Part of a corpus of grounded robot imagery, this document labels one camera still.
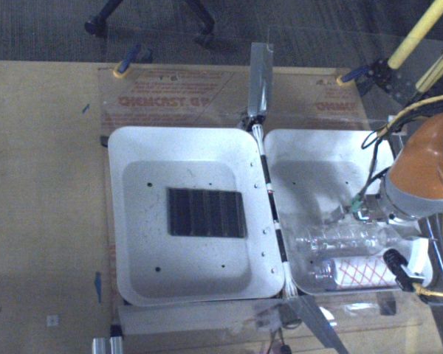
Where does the black cylinder on white bracket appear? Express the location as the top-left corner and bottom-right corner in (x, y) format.
(382, 236), (433, 293)

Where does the thin black and white rod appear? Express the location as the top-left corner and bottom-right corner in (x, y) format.
(251, 122), (300, 299)

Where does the black ribbed rectangular pad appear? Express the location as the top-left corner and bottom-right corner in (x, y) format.
(166, 187), (249, 240)

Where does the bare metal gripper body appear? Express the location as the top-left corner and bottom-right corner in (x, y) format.
(345, 193), (393, 224)

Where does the black block with thin wires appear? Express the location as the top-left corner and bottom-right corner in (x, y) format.
(256, 304), (304, 332)
(243, 111), (269, 131)

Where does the clear plastic bottle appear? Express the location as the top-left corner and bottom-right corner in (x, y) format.
(294, 222), (402, 258)

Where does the brown cardboard board red print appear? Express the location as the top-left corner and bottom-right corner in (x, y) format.
(97, 66), (425, 336)

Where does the yellow and black tripod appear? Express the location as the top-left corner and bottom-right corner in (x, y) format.
(356, 0), (443, 105)

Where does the clear bottle red lattice label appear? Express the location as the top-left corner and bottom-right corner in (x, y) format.
(309, 256), (400, 291)

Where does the white plastic tray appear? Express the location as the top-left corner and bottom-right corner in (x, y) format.
(107, 125), (286, 307)
(263, 128), (435, 296)

